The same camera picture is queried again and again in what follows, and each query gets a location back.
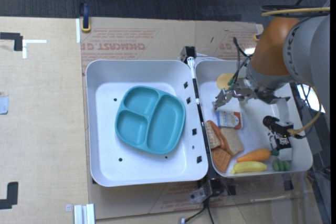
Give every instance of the blue divided plate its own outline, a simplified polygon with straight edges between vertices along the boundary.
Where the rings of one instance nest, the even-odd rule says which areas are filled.
[[[127,91],[115,119],[125,143],[154,154],[172,151],[183,131],[185,108],[175,96],[147,86]]]

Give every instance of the yellow banana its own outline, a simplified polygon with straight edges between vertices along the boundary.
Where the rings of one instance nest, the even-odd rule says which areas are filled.
[[[267,169],[267,165],[257,161],[246,161],[235,163],[231,174],[244,172],[262,172]]]

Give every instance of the robotic arm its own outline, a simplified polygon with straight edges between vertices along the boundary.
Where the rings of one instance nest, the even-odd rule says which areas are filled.
[[[213,102],[214,109],[232,97],[238,98],[240,105],[251,98],[268,104],[283,102],[283,98],[274,96],[274,91],[287,83],[298,82],[314,87],[330,124],[330,15],[302,21],[275,17],[261,34],[253,57],[243,64],[246,76],[220,91]],[[271,122],[270,118],[264,119],[264,125]],[[281,120],[277,127],[283,136],[293,135],[288,132],[292,126],[286,126]]]

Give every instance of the toy carrot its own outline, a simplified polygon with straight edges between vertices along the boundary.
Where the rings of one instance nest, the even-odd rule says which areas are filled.
[[[237,162],[246,162],[246,161],[265,161],[270,155],[277,156],[279,153],[277,150],[270,151],[267,148],[258,148],[257,150],[246,153],[243,156],[237,158]]]

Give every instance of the white plastic tray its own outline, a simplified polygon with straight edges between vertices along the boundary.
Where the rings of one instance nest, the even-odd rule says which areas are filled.
[[[90,167],[102,186],[199,180],[208,170],[189,67],[178,60],[97,60],[86,70]],[[114,122],[125,93],[135,86],[168,92],[185,106],[180,141],[168,154],[144,152],[121,141]]]
[[[220,89],[216,85],[217,77],[223,73],[234,73],[236,71],[236,61],[201,61],[196,65],[195,73],[197,77],[197,84],[199,90],[199,99],[202,105],[202,114],[204,121],[212,120],[217,122],[216,112],[213,109],[212,102],[216,101]],[[287,84],[275,92],[277,97],[290,97],[287,102],[289,108],[289,120],[294,123],[294,128],[302,127],[299,114],[292,96],[290,85]],[[236,163],[237,157],[245,153],[255,150],[257,148],[266,147],[271,149],[268,138],[269,130],[263,125],[263,118],[267,115],[279,118],[277,106],[266,104],[260,100],[250,99],[244,106],[239,105],[239,101],[232,98],[226,105],[217,110],[237,111],[241,112],[243,116],[244,128],[238,130],[238,135],[244,145],[244,151],[234,155],[231,158],[226,173],[216,170],[224,177],[243,177],[252,175],[264,175],[274,173],[287,172],[303,172],[307,171],[312,165],[312,154],[306,138],[296,139],[289,138],[292,146],[292,161],[290,162],[290,171],[276,172],[272,168],[272,162],[276,158],[271,156],[268,161],[264,163],[267,165],[267,170],[263,172],[253,173],[238,173],[231,174],[230,170]]]

